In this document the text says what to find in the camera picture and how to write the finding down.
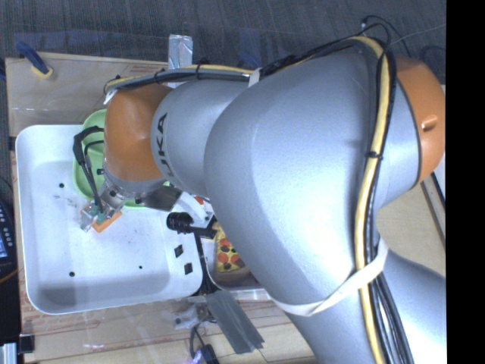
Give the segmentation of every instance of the gray robot arm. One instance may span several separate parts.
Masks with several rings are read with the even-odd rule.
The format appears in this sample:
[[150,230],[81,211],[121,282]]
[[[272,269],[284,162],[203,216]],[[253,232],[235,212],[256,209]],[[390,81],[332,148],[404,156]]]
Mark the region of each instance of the gray robot arm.
[[[444,116],[413,109],[415,95],[403,85],[415,71],[409,77],[412,63],[404,66],[374,212],[437,165],[422,133],[443,134]],[[168,93],[155,111],[150,141],[164,179],[210,199],[231,243],[278,303],[324,300],[355,273],[355,209],[377,117],[376,70],[372,55],[337,52],[250,87],[194,80]],[[438,140],[437,151],[444,149],[444,138]],[[377,246],[374,216],[368,224]],[[392,251],[381,275],[414,361],[446,362],[444,278]],[[318,314],[288,316],[319,362],[375,361],[357,289]],[[383,332],[392,346],[393,331]],[[406,362],[392,347],[387,361]]]

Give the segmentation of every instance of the blue clamp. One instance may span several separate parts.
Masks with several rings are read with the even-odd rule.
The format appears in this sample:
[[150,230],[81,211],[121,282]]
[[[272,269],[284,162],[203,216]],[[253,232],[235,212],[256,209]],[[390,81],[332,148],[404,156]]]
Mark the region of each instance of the blue clamp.
[[0,80],[7,80],[7,72],[5,71],[5,61],[0,58]]
[[52,75],[52,68],[47,66],[36,50],[27,45],[25,42],[19,41],[15,45],[15,49],[27,58],[32,64],[32,71],[40,78],[47,79]]

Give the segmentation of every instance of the white tray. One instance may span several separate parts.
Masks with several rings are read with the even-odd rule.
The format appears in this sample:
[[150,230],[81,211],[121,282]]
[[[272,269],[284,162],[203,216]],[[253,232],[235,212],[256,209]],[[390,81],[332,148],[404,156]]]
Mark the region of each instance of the white tray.
[[[192,234],[168,230],[166,212],[123,209],[100,234],[80,229],[80,211],[88,203],[75,190],[72,175],[73,138],[80,129],[35,125],[17,138],[20,230],[30,302],[41,312],[65,314],[195,293],[202,282],[196,242]],[[178,246],[183,253],[176,257]],[[186,274],[189,263],[192,272]]]

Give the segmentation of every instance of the white strap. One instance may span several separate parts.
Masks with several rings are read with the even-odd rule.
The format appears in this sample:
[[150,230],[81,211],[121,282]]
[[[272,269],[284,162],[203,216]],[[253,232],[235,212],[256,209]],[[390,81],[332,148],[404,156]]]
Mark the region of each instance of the white strap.
[[112,90],[108,93],[106,93],[106,98],[105,98],[105,102],[103,102],[103,105],[106,105],[109,103],[109,100],[111,100],[113,98],[113,96],[116,94],[118,90],[115,89],[115,90]]
[[347,280],[343,282],[342,285],[340,285],[340,287],[337,288],[325,300],[309,303],[308,305],[288,305],[286,303],[278,302],[274,298],[271,299],[280,309],[290,314],[311,317],[318,312],[323,312],[325,309],[335,305],[347,297],[350,293],[354,293],[356,290],[365,286],[376,278],[383,271],[388,250],[389,247],[381,238],[379,247],[377,249],[377,255],[374,260],[367,264],[363,269],[360,269],[354,274],[350,275],[350,277],[348,277]]
[[261,70],[260,67],[258,67],[256,70],[252,72],[252,74],[249,76],[249,84],[248,87],[253,86],[255,83],[259,82],[259,71]]

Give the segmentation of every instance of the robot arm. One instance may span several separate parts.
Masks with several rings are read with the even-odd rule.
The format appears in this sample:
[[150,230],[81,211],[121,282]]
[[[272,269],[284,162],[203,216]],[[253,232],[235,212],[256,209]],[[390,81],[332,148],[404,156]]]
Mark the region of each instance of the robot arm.
[[[376,90],[382,77],[376,55],[345,47],[296,62],[250,87],[243,71],[221,71],[218,79],[192,80],[170,92],[152,86],[163,88],[158,89],[163,99],[155,96],[151,105],[142,105],[150,110],[140,122],[126,123],[135,121],[137,112],[126,113],[118,122],[131,127],[112,133],[117,104],[136,108],[148,86],[137,89],[135,100],[123,100],[120,90],[108,104],[105,171],[111,189],[126,197],[143,200],[146,191],[160,190],[168,181],[175,190],[210,199],[253,275],[278,303],[298,307],[329,297],[360,269],[355,211],[366,156],[378,162],[364,221],[371,259],[382,241],[375,212],[438,165],[444,96],[423,64],[400,60],[396,85],[385,94],[393,105],[383,132],[386,145],[375,152],[371,141],[382,97]],[[146,162],[119,161],[112,148],[121,135],[128,137],[126,145],[139,143],[134,152]],[[120,168],[144,176],[128,179]],[[147,168],[155,170],[149,175]],[[377,305],[391,306],[397,320],[366,307],[358,287],[318,314],[288,314],[318,361],[445,362],[445,280],[392,251],[379,276],[370,296],[379,296]],[[369,331],[369,311],[378,333]]]

